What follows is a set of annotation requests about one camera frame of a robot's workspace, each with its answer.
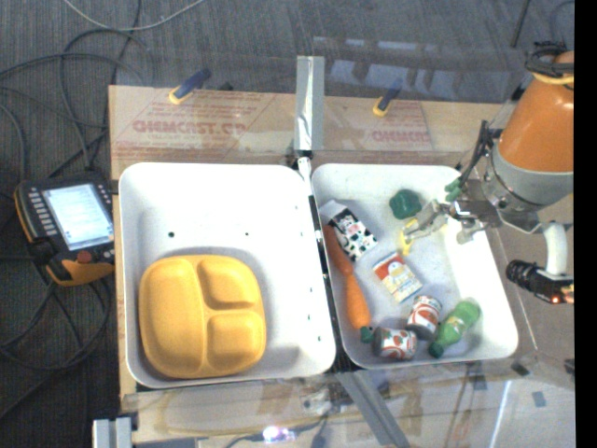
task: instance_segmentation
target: plastic bottle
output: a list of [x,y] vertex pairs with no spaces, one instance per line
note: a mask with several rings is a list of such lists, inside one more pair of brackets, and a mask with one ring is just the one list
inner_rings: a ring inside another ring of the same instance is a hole
[[436,339],[429,344],[429,354],[440,358],[446,347],[463,338],[464,333],[479,319],[481,310],[474,299],[464,299],[439,324]]

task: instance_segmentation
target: can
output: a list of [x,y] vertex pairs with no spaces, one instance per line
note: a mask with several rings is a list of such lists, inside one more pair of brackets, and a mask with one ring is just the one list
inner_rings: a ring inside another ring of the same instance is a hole
[[421,340],[431,340],[437,330],[441,307],[441,302],[434,297],[416,296],[407,319],[406,329],[414,331]]
[[377,327],[371,346],[377,357],[411,360],[417,351],[417,334],[410,330]]

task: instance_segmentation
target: white cable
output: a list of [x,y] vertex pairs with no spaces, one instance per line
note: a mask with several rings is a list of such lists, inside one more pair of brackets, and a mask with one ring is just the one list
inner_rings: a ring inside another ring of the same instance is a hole
[[173,13],[172,15],[170,15],[167,18],[162,19],[161,21],[158,21],[156,23],[152,23],[150,25],[145,25],[145,26],[136,26],[136,27],[132,27],[132,28],[112,28],[108,25],[105,25],[103,23],[100,23],[99,21],[96,21],[94,19],[92,19],[91,17],[89,17],[88,15],[86,15],[85,13],[83,13],[81,10],[79,10],[77,7],[75,7],[75,5],[73,5],[73,3],[71,3],[70,0],[63,0],[64,3],[66,5],[68,5],[71,9],[73,9],[76,13],[78,13],[81,17],[83,17],[85,20],[90,21],[91,23],[93,23],[94,25],[97,25],[99,27],[105,28],[105,29],[109,29],[109,30],[118,30],[120,32],[132,32],[132,31],[139,31],[139,30],[149,30],[150,28],[156,28],[157,26],[160,26],[164,23],[166,23],[167,21],[170,21],[171,19],[173,19],[174,17],[177,17],[178,15],[185,13],[188,10],[191,10],[192,8],[196,7],[197,5],[203,3],[205,0],[197,0],[196,2],[187,5],[186,7],[176,11],[175,13]]

